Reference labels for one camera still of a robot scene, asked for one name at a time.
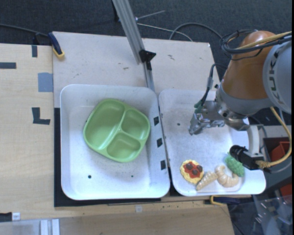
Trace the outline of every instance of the toy pizza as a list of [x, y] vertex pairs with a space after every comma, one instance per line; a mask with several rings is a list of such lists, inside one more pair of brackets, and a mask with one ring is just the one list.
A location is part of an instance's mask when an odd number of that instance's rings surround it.
[[204, 175], [202, 166], [195, 160], [186, 160], [180, 167], [182, 176], [190, 183], [197, 184]]

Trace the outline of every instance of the toy food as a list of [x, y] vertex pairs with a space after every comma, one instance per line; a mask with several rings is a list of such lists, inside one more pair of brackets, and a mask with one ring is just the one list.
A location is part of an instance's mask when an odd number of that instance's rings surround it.
[[232, 177], [224, 172], [225, 166], [219, 165], [215, 168], [215, 173], [218, 176], [217, 181], [226, 188], [233, 187], [239, 183], [239, 176], [232, 173]]
[[202, 166], [195, 160], [186, 160], [180, 167], [183, 177], [192, 184], [197, 184], [204, 175]]
[[241, 162], [237, 161], [235, 158], [233, 158], [232, 156], [228, 155], [225, 158], [225, 163], [226, 166], [236, 175], [238, 175], [239, 177], [243, 177], [244, 176], [244, 166]]
[[214, 182], [218, 178], [217, 174], [215, 174], [212, 171], [208, 171], [203, 178], [199, 181], [199, 183], [196, 186], [196, 190], [200, 191], [205, 186], [209, 185], [210, 183]]

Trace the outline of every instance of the dark background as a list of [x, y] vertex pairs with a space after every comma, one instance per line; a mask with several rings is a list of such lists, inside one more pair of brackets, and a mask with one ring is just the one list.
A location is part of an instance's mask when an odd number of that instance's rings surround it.
[[[138, 23], [174, 30], [185, 23], [199, 23], [224, 36], [236, 30], [254, 28], [275, 34], [292, 30], [292, 0], [129, 0]], [[114, 21], [111, 0], [0, 0], [0, 24], [14, 25], [47, 34], [65, 31], [125, 36]], [[139, 25], [141, 37], [168, 39], [171, 32]], [[219, 37], [204, 26], [189, 25], [179, 31], [195, 42], [209, 42], [215, 63], [228, 65]], [[0, 43], [33, 44], [34, 33], [0, 26]], [[175, 34], [173, 39], [188, 41]], [[40, 44], [48, 44], [41, 38]], [[254, 116], [264, 125], [279, 125], [269, 109]], [[291, 115], [284, 114], [287, 124]]]

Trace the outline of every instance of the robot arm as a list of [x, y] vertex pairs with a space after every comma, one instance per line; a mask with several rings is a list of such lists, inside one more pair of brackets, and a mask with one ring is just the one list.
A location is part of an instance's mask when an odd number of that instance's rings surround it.
[[[227, 42], [239, 34], [246, 35], [240, 47], [229, 50]], [[221, 48], [231, 54], [232, 59], [214, 101], [205, 100], [211, 88], [211, 79], [208, 80], [206, 95], [195, 105], [189, 133], [197, 135], [205, 128], [226, 124], [235, 130], [247, 131], [250, 137], [254, 130], [246, 123], [248, 116], [273, 106], [291, 114], [292, 34], [280, 36], [268, 31], [244, 31], [227, 36], [222, 44]], [[254, 145], [253, 150], [233, 146], [230, 154], [243, 160], [245, 167], [258, 169], [255, 161], [263, 157], [255, 155], [259, 146]]]

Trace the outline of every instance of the green plate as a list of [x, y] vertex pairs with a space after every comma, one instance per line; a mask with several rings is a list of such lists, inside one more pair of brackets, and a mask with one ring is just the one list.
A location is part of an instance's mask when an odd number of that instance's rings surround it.
[[148, 118], [116, 99], [101, 101], [88, 117], [83, 131], [91, 149], [121, 163], [132, 161], [141, 153], [149, 133]]

